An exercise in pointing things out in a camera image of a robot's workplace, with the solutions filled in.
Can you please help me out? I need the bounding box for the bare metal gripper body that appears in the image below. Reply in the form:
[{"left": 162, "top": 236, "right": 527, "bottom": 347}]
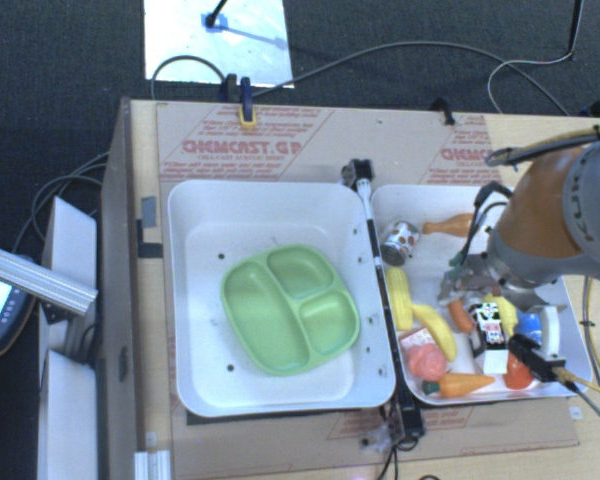
[{"left": 457, "top": 253, "right": 551, "bottom": 311}]

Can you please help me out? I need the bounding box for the white plastic tray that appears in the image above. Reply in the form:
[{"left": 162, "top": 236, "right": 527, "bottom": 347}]
[
  {"left": 369, "top": 183, "right": 594, "bottom": 407},
  {"left": 166, "top": 178, "right": 398, "bottom": 418}
]

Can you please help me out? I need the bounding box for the orange sausage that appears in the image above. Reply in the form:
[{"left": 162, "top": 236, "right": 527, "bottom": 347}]
[{"left": 446, "top": 297, "right": 476, "bottom": 334}]

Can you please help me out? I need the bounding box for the yellow banana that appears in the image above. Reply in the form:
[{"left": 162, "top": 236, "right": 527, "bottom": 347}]
[{"left": 410, "top": 303, "right": 458, "bottom": 363}]

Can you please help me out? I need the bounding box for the yellow corn cob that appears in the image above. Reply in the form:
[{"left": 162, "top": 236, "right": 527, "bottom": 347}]
[{"left": 385, "top": 266, "right": 415, "bottom": 332}]

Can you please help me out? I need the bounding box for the orange bottle-shaped toy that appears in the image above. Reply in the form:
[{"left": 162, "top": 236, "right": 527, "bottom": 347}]
[{"left": 421, "top": 212, "right": 477, "bottom": 238}]

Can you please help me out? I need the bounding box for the red and white packet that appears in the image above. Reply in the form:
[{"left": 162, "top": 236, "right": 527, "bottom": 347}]
[{"left": 398, "top": 326, "right": 435, "bottom": 353}]

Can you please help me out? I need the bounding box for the blue cup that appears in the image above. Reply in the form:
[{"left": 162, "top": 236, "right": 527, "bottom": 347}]
[{"left": 514, "top": 312, "right": 545, "bottom": 342}]

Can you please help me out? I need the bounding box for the white can with red print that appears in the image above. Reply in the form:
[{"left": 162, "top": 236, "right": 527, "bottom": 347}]
[{"left": 379, "top": 220, "right": 422, "bottom": 267}]

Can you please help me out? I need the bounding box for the thin black and white rod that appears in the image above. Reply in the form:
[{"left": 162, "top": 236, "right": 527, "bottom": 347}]
[{"left": 357, "top": 179, "right": 407, "bottom": 405}]

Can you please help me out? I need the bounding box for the black and white carton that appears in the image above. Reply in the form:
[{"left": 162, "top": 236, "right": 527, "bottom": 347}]
[{"left": 466, "top": 301, "right": 511, "bottom": 376}]

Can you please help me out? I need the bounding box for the pink doughnut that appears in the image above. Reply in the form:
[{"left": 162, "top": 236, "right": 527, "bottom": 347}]
[{"left": 405, "top": 343, "right": 449, "bottom": 382}]

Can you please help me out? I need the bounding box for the orange carrot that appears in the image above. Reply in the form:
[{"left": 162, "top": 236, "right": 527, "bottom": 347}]
[{"left": 421, "top": 371, "right": 497, "bottom": 400}]

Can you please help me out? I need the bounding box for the red-orange rounded toy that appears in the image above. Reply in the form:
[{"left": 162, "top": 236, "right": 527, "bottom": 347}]
[{"left": 503, "top": 352, "right": 537, "bottom": 391}]

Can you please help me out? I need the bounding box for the green divided plate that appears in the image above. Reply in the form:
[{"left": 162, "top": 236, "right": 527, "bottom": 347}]
[{"left": 219, "top": 243, "right": 362, "bottom": 377}]

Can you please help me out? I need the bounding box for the brown cardboard board red print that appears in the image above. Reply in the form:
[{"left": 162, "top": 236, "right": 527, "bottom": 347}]
[{"left": 155, "top": 101, "right": 581, "bottom": 465}]

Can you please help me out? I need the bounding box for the black cylinder on white bracket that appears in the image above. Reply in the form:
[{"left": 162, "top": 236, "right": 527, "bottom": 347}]
[{"left": 508, "top": 305, "right": 569, "bottom": 384}]

